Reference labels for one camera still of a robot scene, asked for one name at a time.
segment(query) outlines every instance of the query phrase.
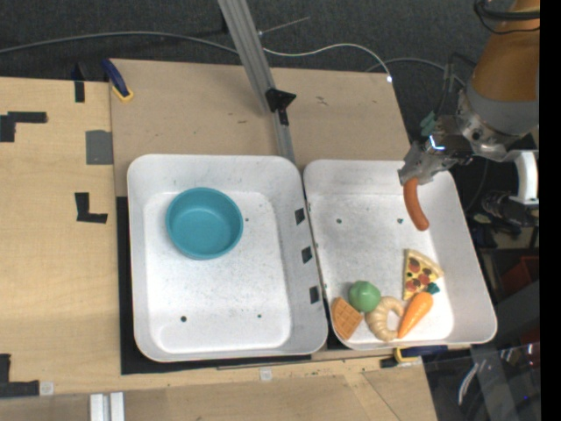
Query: gray tape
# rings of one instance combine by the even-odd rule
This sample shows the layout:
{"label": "gray tape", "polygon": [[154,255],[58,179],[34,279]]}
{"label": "gray tape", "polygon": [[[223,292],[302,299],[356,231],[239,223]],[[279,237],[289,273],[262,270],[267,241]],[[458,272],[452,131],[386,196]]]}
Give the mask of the gray tape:
{"label": "gray tape", "polygon": [[88,165],[113,163],[113,135],[111,132],[86,131],[86,163]]}

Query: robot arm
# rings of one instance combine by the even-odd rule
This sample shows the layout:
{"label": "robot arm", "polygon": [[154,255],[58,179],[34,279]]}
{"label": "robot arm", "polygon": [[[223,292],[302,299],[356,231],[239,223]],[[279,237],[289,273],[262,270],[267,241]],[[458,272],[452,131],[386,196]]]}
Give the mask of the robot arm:
{"label": "robot arm", "polygon": [[[517,196],[484,202],[494,215],[518,225],[536,225],[537,151],[515,148],[515,142],[539,128],[539,6],[540,0],[516,0],[508,12],[487,9],[492,0],[476,0],[482,12],[500,20],[492,29],[465,89],[458,110],[437,118],[424,141],[414,141],[398,172],[409,215],[419,230],[429,227],[416,198],[416,186],[454,165],[468,164],[473,156],[492,161],[514,161],[519,172]],[[499,206],[510,206],[508,211]]]}

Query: green ball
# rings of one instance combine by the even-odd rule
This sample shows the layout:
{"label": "green ball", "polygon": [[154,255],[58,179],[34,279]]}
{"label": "green ball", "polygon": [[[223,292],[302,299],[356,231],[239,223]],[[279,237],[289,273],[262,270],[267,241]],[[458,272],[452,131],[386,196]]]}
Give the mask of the green ball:
{"label": "green ball", "polygon": [[349,289],[349,304],[359,312],[376,309],[381,298],[378,288],[368,281],[356,281]]}

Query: blue clamp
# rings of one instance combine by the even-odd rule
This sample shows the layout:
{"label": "blue clamp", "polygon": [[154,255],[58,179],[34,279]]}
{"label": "blue clamp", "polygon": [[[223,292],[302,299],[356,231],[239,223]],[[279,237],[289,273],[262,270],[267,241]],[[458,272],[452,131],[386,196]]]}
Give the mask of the blue clamp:
{"label": "blue clamp", "polygon": [[132,90],[130,90],[124,83],[124,79],[115,67],[115,65],[109,60],[102,60],[102,67],[110,81],[113,83],[113,93],[121,100],[123,103],[128,103],[134,97]]}

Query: wooden table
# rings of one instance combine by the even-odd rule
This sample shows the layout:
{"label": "wooden table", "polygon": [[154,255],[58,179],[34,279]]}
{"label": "wooden table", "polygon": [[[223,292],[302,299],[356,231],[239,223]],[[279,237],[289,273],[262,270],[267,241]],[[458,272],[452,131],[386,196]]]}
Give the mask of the wooden table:
{"label": "wooden table", "polygon": [[[126,391],[127,410],[138,419],[152,419],[147,413],[158,401],[175,419],[172,402],[187,393],[201,413],[217,403],[202,395],[218,395],[244,419],[252,409],[240,394],[254,394],[279,414],[293,401],[306,419],[326,410],[341,419],[436,419],[423,368],[380,370],[380,353],[320,351],[311,361],[272,366],[266,384],[259,367],[120,374],[116,196],[126,196],[128,163],[143,153],[276,152],[270,117],[259,111],[243,68],[114,62],[135,94],[129,103],[104,82],[85,82],[85,101],[77,103],[71,81],[0,78],[0,114],[48,116],[46,124],[17,124],[15,141],[0,143],[0,353],[11,354],[11,382],[53,382],[56,395],[67,395],[57,396],[61,410],[82,401],[72,394]],[[288,113],[300,169],[320,158],[400,160],[407,152],[384,75],[274,69],[273,76],[298,96]],[[93,131],[112,132],[114,165],[87,163],[86,132]],[[89,211],[108,214],[106,223],[76,221],[77,192],[89,193]],[[400,402],[399,391],[383,394],[400,385],[408,394],[411,379],[417,401],[426,403],[422,417],[418,403]],[[21,404],[40,411],[45,403],[2,401],[0,414]]]}

